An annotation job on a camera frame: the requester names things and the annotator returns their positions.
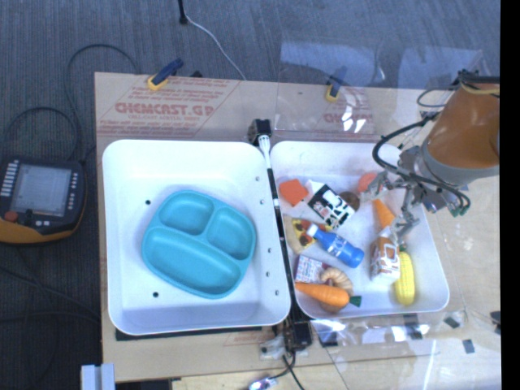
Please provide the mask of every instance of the blue divided plate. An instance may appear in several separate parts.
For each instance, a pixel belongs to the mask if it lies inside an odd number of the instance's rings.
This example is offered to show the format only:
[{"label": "blue divided plate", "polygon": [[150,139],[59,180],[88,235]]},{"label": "blue divided plate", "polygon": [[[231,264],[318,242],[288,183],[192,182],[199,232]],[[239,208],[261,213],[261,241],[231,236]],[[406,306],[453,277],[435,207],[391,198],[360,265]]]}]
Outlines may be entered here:
[{"label": "blue divided plate", "polygon": [[251,221],[228,204],[191,190],[170,195],[146,228],[141,253],[157,276],[200,297],[225,297],[253,257]]}]

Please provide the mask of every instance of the blue bottle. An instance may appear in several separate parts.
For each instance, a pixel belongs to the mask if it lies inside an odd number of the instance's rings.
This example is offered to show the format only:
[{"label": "blue bottle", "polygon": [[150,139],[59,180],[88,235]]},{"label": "blue bottle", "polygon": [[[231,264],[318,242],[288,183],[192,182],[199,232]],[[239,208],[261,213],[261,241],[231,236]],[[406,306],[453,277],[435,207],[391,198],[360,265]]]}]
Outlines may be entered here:
[{"label": "blue bottle", "polygon": [[363,250],[354,247],[345,238],[338,236],[334,232],[320,230],[316,224],[311,224],[307,228],[307,234],[318,240],[329,254],[339,258],[343,263],[352,268],[358,267],[365,257]]}]

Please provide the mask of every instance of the screen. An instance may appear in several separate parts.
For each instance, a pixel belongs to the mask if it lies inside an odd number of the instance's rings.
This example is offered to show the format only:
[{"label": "screen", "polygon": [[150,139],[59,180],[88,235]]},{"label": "screen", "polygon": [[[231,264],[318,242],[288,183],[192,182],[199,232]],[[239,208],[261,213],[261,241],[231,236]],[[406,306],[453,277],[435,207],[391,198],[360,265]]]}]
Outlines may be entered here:
[{"label": "screen", "polygon": [[63,217],[72,170],[22,164],[11,209]]}]

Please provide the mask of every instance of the yellow corn cob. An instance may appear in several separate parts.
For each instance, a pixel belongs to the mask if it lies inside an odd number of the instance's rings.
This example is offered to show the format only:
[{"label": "yellow corn cob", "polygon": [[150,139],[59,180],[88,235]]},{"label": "yellow corn cob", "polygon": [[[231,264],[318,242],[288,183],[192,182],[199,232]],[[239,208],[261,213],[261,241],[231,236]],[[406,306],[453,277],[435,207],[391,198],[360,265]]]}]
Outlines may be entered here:
[{"label": "yellow corn cob", "polygon": [[401,277],[394,282],[396,298],[402,305],[411,305],[415,299],[414,267],[410,255],[404,251],[399,253],[401,259]]}]

